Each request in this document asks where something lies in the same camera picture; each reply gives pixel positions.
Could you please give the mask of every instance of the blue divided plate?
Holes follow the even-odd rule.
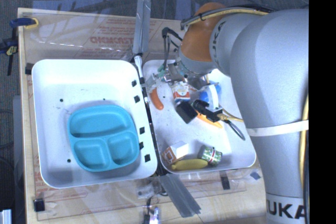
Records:
[[[134,121],[117,105],[75,111],[68,120],[68,136],[77,163],[91,172],[129,165],[140,151]]]

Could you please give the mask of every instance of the white band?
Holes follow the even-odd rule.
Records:
[[[255,129],[246,129],[247,133],[250,136],[271,136],[279,134],[288,134],[301,132],[309,129],[309,120],[292,122],[288,124],[266,127],[266,128],[255,128]]]

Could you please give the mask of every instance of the white tray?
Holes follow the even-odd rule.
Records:
[[[158,163],[133,65],[121,60],[41,60],[34,65],[32,76],[40,171],[46,184],[68,188],[146,178],[155,173]],[[67,120],[78,109],[102,104],[119,105],[131,114],[143,148],[128,166],[89,172],[72,154]]]
[[[151,60],[146,62],[143,67],[145,79],[149,78],[152,73],[157,73],[157,69],[162,63],[163,60]],[[209,79],[210,81],[219,82],[222,89],[219,95],[220,105],[234,116],[241,117],[233,93],[231,79],[217,69],[209,74]],[[150,103],[150,110],[161,162],[169,172],[176,174],[209,172],[211,170],[246,168],[254,164],[256,152],[247,134],[244,123],[233,121],[244,134],[246,138],[245,141],[240,139],[225,123],[222,123],[222,129],[205,123],[198,118],[186,124],[175,111],[173,93],[169,85],[159,80],[156,81],[156,85],[158,88],[158,96],[164,105],[164,109],[160,111]],[[207,166],[206,168],[193,171],[172,170],[170,165],[162,158],[161,154],[167,147],[179,141],[189,144],[189,154],[184,159],[197,158],[202,145],[206,145],[215,147],[217,151],[222,152],[222,160],[214,167]]]

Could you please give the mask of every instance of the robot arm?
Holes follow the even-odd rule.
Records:
[[[231,77],[235,98],[255,147],[266,189],[269,224],[309,221],[304,206],[300,134],[308,96],[306,9],[233,12],[190,24],[174,67],[196,88],[217,68]]]

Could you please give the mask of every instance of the green can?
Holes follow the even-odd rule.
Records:
[[[199,156],[201,159],[206,160],[209,165],[216,166],[222,159],[223,153],[215,150],[214,147],[203,146]]]

